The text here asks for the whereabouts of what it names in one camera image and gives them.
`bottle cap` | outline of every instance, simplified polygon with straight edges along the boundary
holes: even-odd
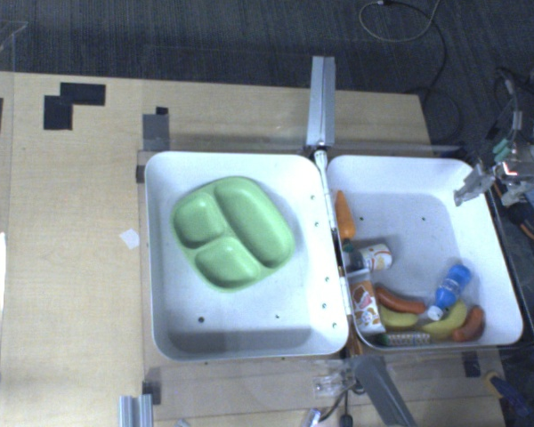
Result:
[[[429,307],[429,309],[427,309],[427,316],[431,321],[439,321],[443,316],[443,310],[437,305],[432,305]]]

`wooden surface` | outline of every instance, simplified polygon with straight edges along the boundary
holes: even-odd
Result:
[[[44,131],[44,95],[59,94],[61,81],[106,84],[106,105],[75,106],[73,131]],[[150,369],[143,356],[153,348],[142,331],[141,252],[119,237],[140,230],[134,172],[142,113],[168,107],[180,140],[205,133],[228,141],[243,133],[299,141],[308,91],[16,75],[14,96],[0,426],[116,425],[118,397],[140,394]],[[338,93],[336,126],[347,139],[428,142],[416,97]],[[210,366],[181,368],[178,378],[178,367],[153,358],[155,372],[173,372],[167,398],[174,413],[190,414],[193,427],[300,425],[313,403],[304,361],[278,367],[295,371],[279,370],[281,379],[272,362],[256,361],[241,375],[228,363],[210,384]],[[498,364],[494,354],[482,359],[483,371]],[[480,379],[465,378],[458,360],[451,362],[389,364],[421,425],[504,425]],[[245,410],[242,388],[258,413],[235,415]],[[332,399],[314,402],[324,407]],[[352,404],[364,422],[379,425],[367,397]],[[157,425],[174,426],[178,416],[165,417]]]

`hot dog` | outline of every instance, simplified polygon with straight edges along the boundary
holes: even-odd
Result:
[[[455,342],[470,342],[476,340],[484,331],[484,310],[475,305],[466,316],[465,323],[451,333]]]
[[[390,293],[382,286],[376,288],[376,297],[379,303],[386,308],[400,313],[414,313],[421,315],[425,311],[425,304],[420,301],[406,301]]]

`orange object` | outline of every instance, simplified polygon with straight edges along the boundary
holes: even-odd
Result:
[[[399,313],[414,313],[421,315],[425,311],[425,304],[420,301],[406,301],[395,294],[390,293],[382,286],[376,288],[376,298],[386,309]]]
[[[484,310],[475,305],[466,316],[465,323],[451,333],[455,342],[470,342],[478,339],[484,331]]]
[[[354,224],[350,207],[346,202],[346,197],[341,190],[338,190],[336,195],[335,211],[340,241],[350,240],[356,235],[356,225]]]

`blue plastic bottle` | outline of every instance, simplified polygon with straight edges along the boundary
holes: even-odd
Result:
[[[453,305],[461,295],[463,288],[471,281],[471,271],[461,264],[455,264],[435,291],[435,303],[427,310],[427,316],[439,321],[443,309]]]

